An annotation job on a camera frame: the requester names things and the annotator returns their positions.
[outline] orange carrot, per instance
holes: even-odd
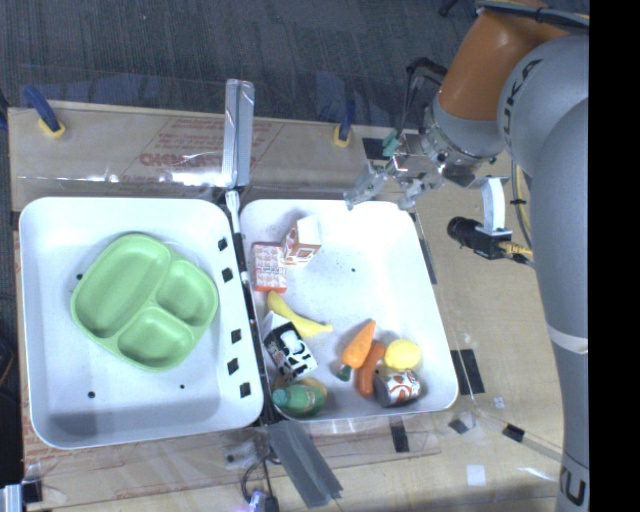
[[[378,361],[384,357],[386,351],[387,347],[382,343],[374,341],[371,345],[371,350],[369,350],[367,354],[367,358],[364,360],[364,364],[358,368],[356,387],[358,388],[358,392],[365,398],[373,395],[373,372],[375,372]]]
[[[342,352],[342,367],[338,372],[338,378],[348,381],[351,378],[351,369],[360,368],[371,349],[373,333],[376,330],[376,322],[370,320],[347,345]]]

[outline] white tray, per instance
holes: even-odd
[[[252,243],[280,242],[297,219],[312,214],[320,217],[322,248],[306,267],[287,267],[288,289],[282,294],[298,314],[334,327],[306,340],[319,363],[309,376],[329,391],[324,409],[311,421],[448,408],[457,398],[458,380],[415,226],[395,204],[367,202],[349,211],[344,201],[249,203],[240,215],[249,274]],[[266,293],[254,292],[254,299],[260,323],[267,313]],[[358,394],[353,378],[345,383],[335,376],[344,346],[369,319],[376,321],[377,340],[408,338],[421,346],[416,373],[424,393],[416,401],[382,408]]]
[[[170,244],[207,272],[220,294],[211,327],[167,372],[123,362],[71,318],[76,276],[131,231]],[[192,435],[244,427],[259,416],[264,396],[244,294],[229,223],[217,206],[195,199],[38,199],[20,217],[20,248],[31,419],[45,442],[71,449]],[[227,268],[234,277],[225,282]]]

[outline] toy food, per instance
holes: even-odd
[[[367,354],[373,343],[373,333],[376,330],[376,322],[370,320],[356,334],[342,352],[342,367],[338,372],[338,378],[347,382],[351,378],[351,369],[358,369],[367,358]]]
[[[356,387],[358,388],[358,393],[365,398],[373,395],[373,374],[378,361],[384,357],[386,350],[387,348],[382,343],[373,342],[364,364],[358,369]]]
[[[287,320],[290,320],[300,336],[303,338],[310,338],[318,333],[324,331],[330,332],[333,330],[333,326],[331,324],[321,324],[298,315],[287,305],[280,294],[273,290],[267,294],[267,306],[276,315],[283,316]]]
[[[413,341],[399,339],[392,341],[384,354],[384,364],[396,370],[413,368],[420,362],[421,350]]]

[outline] sausage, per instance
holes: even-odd
[[[378,361],[384,357],[386,350],[387,348],[382,343],[374,341],[364,360],[364,364],[358,369],[356,387],[358,388],[358,393],[365,398],[373,395],[373,372]]]

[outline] bottle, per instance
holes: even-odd
[[[307,384],[291,384],[276,389],[271,398],[282,412],[290,416],[313,416],[322,409],[325,396],[320,389]]]

